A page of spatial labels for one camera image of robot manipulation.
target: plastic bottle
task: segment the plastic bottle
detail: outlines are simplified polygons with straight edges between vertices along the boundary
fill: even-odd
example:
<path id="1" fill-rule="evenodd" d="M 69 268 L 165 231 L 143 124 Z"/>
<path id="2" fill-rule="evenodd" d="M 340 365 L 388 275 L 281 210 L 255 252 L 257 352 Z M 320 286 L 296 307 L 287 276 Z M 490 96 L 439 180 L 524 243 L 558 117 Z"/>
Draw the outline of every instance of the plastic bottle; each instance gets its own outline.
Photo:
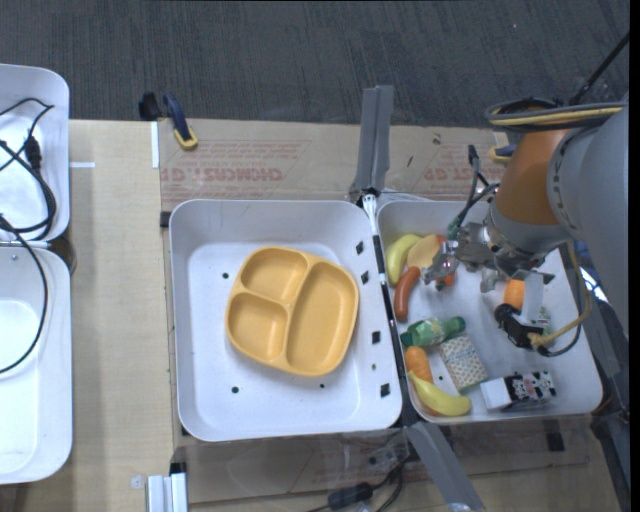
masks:
<path id="1" fill-rule="evenodd" d="M 400 335 L 400 340 L 407 347 L 428 347 L 442 343 L 466 328 L 467 324 L 461 316 L 454 316 L 448 320 L 430 317 L 407 327 L 407 332 Z"/>

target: toy banana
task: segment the toy banana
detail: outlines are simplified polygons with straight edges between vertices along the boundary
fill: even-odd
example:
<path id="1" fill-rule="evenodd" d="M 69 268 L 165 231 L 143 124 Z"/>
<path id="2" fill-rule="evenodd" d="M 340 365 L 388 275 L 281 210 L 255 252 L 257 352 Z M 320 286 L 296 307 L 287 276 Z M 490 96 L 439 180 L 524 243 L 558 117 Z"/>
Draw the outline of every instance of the toy banana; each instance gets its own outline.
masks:
<path id="1" fill-rule="evenodd" d="M 422 237 L 409 233 L 402 235 L 389 246 L 385 254 L 385 264 L 387 266 L 387 278 L 391 286 L 395 286 L 398 279 L 400 279 L 400 274 L 402 274 L 404 264 L 407 261 L 409 249 L 420 240 L 422 240 Z"/>
<path id="2" fill-rule="evenodd" d="M 463 416 L 471 410 L 471 399 L 463 395 L 452 395 L 435 384 L 419 379 L 413 371 L 407 373 L 413 382 L 418 398 L 429 409 L 443 416 Z"/>

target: yellow cable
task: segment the yellow cable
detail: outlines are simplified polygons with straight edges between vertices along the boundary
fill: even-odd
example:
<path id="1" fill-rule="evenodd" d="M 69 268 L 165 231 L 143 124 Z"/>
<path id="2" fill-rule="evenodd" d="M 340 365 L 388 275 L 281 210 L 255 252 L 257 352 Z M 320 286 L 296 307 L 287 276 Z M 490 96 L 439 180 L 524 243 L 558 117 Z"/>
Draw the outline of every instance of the yellow cable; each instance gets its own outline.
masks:
<path id="1" fill-rule="evenodd" d="M 577 121 L 589 117 L 610 116 L 622 110 L 622 107 L 597 108 L 591 110 L 560 112 L 555 114 L 540 114 L 530 117 L 515 117 L 509 119 L 490 119 L 489 122 L 498 126 L 518 126 L 521 124 L 537 124 L 547 121 Z"/>
<path id="2" fill-rule="evenodd" d="M 580 283 L 580 289 L 582 290 L 582 295 L 584 296 L 584 300 L 585 300 L 584 311 L 578 318 L 576 318 L 572 322 L 565 325 L 562 329 L 558 329 L 556 332 L 552 334 L 549 334 L 547 336 L 542 336 L 541 334 L 529 333 L 527 336 L 531 341 L 531 345 L 533 346 L 533 348 L 538 348 L 541 346 L 548 345 L 553 340 L 555 340 L 558 336 L 563 335 L 567 331 L 573 329 L 578 324 L 583 322 L 584 319 L 587 318 L 587 316 L 589 315 L 589 312 L 591 311 L 591 299 L 589 297 L 589 291 L 587 290 L 587 285 L 584 283 L 584 278 L 580 273 L 580 265 L 578 265 L 578 258 L 576 257 L 576 253 L 574 252 L 570 242 L 567 242 L 567 248 L 569 250 L 569 258 L 571 259 L 571 264 L 573 265 L 573 268 L 576 271 L 576 275 Z"/>

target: gray carpet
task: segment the gray carpet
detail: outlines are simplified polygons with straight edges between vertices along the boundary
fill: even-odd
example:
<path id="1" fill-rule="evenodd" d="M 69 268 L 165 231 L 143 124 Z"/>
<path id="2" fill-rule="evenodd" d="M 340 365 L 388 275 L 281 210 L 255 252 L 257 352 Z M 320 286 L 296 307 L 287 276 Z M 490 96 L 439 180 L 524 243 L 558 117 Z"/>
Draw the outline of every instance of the gray carpet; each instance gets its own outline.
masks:
<path id="1" fill-rule="evenodd" d="M 394 124 L 487 126 L 496 102 L 567 100 L 630 26 L 629 0 L 1 3 L 0 62 L 62 75 L 74 119 L 171 91 L 187 117 L 358 124 L 390 84 Z M 628 88 L 627 46 L 585 101 Z"/>

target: blue clamp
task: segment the blue clamp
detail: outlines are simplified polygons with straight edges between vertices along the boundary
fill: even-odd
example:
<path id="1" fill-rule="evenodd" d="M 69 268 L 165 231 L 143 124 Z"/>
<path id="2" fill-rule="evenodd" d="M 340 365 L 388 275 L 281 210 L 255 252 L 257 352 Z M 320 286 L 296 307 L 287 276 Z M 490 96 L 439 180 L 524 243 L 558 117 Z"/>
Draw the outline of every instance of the blue clamp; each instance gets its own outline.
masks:
<path id="1" fill-rule="evenodd" d="M 162 97 L 162 101 L 167 106 L 168 116 L 173 119 L 173 134 L 178 144 L 180 144 L 180 147 L 185 150 L 195 149 L 198 145 L 198 138 L 187 124 L 187 120 L 184 117 L 184 113 L 176 97 L 168 92 Z"/>

